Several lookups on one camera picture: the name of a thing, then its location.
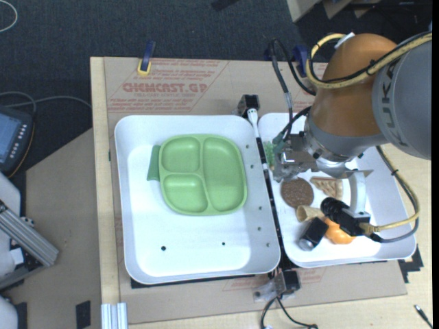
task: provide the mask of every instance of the white tray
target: white tray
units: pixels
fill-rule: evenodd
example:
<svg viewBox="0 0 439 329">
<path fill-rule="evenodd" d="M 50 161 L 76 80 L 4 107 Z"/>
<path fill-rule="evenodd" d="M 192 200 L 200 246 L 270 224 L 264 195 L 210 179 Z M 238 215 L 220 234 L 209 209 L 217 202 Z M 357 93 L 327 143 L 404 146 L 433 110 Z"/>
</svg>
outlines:
<svg viewBox="0 0 439 329">
<path fill-rule="evenodd" d="M 216 134 L 238 146 L 247 200 L 229 215 L 172 211 L 147 181 L 152 147 L 171 136 Z M 281 257 L 252 126 L 226 116 L 128 116 L 115 128 L 126 269 L 143 284 L 269 273 Z"/>
<path fill-rule="evenodd" d="M 259 121 L 259 132 L 262 141 L 271 141 L 286 125 L 288 115 L 284 113 L 267 114 Z M 293 125 L 292 132 L 303 130 L 305 118 L 302 117 Z M 390 175 L 389 169 L 380 158 L 375 148 L 366 150 L 361 159 L 355 159 L 347 164 L 348 168 L 372 169 L 373 172 L 366 178 L 366 212 L 372 215 L 371 223 L 383 225 L 407 218 L 407 212 L 399 194 L 396 181 Z M 299 177 L 309 179 L 312 176 L 328 177 L 328 175 L 310 171 L 301 173 Z M 341 265 L 347 263 L 362 263 L 410 257 L 416 249 L 414 235 L 395 243 L 376 243 L 361 236 L 351 244 L 335 245 L 327 238 L 323 238 L 319 245 L 310 252 L 299 248 L 298 240 L 306 228 L 306 223 L 301 223 L 296 218 L 294 208 L 288 206 L 281 197 L 281 185 L 271 179 L 274 202 L 278 213 L 285 253 L 288 258 L 300 267 L 320 267 L 328 265 Z M 320 207 L 321 201 L 327 197 L 313 184 L 313 207 Z M 350 203 L 351 191 L 347 180 L 343 180 L 343 202 Z M 411 230 L 410 224 L 399 228 L 384 230 L 380 235 L 392 238 L 406 234 Z"/>
</svg>

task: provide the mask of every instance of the gray carpet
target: gray carpet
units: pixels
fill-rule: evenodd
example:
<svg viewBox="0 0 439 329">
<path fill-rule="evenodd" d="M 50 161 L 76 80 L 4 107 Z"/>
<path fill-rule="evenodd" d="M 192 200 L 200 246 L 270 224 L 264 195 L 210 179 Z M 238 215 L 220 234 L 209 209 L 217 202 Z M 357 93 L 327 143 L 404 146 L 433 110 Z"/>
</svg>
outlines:
<svg viewBox="0 0 439 329">
<path fill-rule="evenodd" d="M 399 42 L 425 31 L 432 20 L 432 0 L 384 0 L 381 10 L 360 19 L 345 10 L 329 20 L 318 4 L 297 23 L 286 0 L 6 1 L 19 19 L 0 33 L 0 93 L 18 90 L 35 99 L 66 95 L 90 101 L 89 58 L 141 57 L 149 39 L 157 42 L 156 57 L 263 60 L 273 37 L 289 50 L 311 47 L 330 32 L 372 32 Z M 402 1 L 417 5 L 392 7 Z M 12 17 L 0 4 L 0 29 Z M 40 103 L 34 143 L 19 174 L 90 127 L 90 110 L 76 101 Z"/>
</svg>

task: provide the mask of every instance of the brown cookie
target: brown cookie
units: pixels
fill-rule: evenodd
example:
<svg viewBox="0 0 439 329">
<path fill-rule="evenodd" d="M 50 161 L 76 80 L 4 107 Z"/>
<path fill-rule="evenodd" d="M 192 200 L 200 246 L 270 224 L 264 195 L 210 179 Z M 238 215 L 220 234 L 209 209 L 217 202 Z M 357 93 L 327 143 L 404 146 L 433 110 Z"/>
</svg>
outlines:
<svg viewBox="0 0 439 329">
<path fill-rule="evenodd" d="M 294 208 L 300 205 L 309 206 L 314 200 L 312 186 L 302 178 L 293 179 L 291 182 L 283 182 L 281 196 L 288 206 Z"/>
</svg>

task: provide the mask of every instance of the green divided plate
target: green divided plate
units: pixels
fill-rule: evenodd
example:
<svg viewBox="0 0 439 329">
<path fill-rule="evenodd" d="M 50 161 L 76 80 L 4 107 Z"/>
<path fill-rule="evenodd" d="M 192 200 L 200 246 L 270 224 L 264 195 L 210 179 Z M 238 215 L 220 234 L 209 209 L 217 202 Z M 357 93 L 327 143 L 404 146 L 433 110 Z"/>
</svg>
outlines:
<svg viewBox="0 0 439 329">
<path fill-rule="evenodd" d="M 247 198 L 241 152 L 234 142 L 218 135 L 166 140 L 158 152 L 158 176 L 167 205 L 186 215 L 232 213 Z"/>
</svg>

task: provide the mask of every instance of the screen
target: screen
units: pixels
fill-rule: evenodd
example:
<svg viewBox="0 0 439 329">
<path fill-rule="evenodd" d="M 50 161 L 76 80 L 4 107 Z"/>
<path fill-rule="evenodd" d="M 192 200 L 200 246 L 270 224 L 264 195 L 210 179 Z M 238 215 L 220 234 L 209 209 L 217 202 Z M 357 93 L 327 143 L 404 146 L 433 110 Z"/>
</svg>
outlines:
<svg viewBox="0 0 439 329">
<path fill-rule="evenodd" d="M 12 142 L 20 128 L 18 119 L 0 114 L 0 162 L 4 163 L 8 157 Z"/>
</svg>

